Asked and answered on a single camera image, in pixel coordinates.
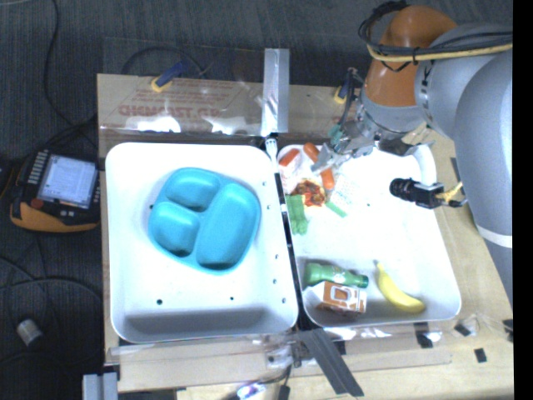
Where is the green toy vegetable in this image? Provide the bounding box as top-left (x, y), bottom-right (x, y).
top-left (285, 193), bottom-right (310, 237)

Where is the brown cardboard board red print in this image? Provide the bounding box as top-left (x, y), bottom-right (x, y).
top-left (96, 72), bottom-right (514, 393)

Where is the orange sausage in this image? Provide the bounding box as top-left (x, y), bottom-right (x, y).
top-left (278, 147), bottom-right (301, 168)

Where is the orange and white carton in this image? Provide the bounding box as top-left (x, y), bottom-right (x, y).
top-left (315, 280), bottom-right (368, 314)

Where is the small green strip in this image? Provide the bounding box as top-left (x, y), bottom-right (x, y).
top-left (324, 200), bottom-right (348, 218)

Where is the white plastic tray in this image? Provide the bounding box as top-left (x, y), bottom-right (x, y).
top-left (104, 142), bottom-right (300, 344)
top-left (276, 142), bottom-right (462, 329)

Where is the yellow banana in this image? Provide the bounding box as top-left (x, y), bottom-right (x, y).
top-left (375, 260), bottom-right (426, 314)

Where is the black cylinder on white bracket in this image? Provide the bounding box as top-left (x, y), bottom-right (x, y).
top-left (389, 143), bottom-right (446, 210)

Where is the white packet with blue print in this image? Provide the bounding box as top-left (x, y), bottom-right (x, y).
top-left (327, 172), bottom-right (361, 213)

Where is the green bottle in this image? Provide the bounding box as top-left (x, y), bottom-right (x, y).
top-left (302, 262), bottom-right (370, 290)

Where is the blue divided plate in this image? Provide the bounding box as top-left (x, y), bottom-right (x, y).
top-left (147, 167), bottom-right (262, 277)

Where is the small grey can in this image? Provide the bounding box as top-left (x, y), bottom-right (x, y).
top-left (16, 317), bottom-right (43, 347)

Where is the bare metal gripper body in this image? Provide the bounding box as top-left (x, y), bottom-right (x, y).
top-left (331, 118), bottom-right (382, 158)

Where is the pizza slice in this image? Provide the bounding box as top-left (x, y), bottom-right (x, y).
top-left (290, 177), bottom-right (327, 208)

